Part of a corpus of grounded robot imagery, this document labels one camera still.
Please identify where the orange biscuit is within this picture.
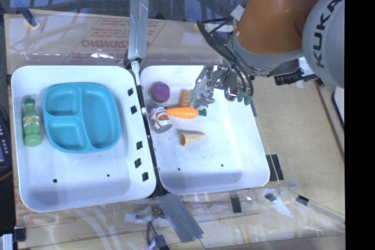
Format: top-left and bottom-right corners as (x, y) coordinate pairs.
(179, 90), (192, 108)

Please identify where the green bottle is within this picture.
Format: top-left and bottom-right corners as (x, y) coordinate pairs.
(22, 98), (44, 148)

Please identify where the purple round toy food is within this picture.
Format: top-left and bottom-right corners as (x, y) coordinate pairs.
(151, 82), (171, 104)

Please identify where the brown cardboard board, red print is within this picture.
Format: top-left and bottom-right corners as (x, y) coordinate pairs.
(3, 9), (282, 250)

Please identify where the white and orange can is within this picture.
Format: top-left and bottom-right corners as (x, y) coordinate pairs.
(148, 106), (173, 134)

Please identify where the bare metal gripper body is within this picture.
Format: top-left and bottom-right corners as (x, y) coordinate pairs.
(195, 64), (244, 102)

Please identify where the white plastic tray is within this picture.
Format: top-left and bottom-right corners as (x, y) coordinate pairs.
(139, 64), (271, 196)
(11, 64), (157, 213)

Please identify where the orange carrot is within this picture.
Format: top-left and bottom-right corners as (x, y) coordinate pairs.
(165, 106), (208, 121)

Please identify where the tan ice cream cone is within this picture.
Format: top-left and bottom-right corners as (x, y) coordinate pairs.
(179, 131), (206, 147)

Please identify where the blue divided plate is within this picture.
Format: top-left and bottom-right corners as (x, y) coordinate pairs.
(42, 82), (122, 154)

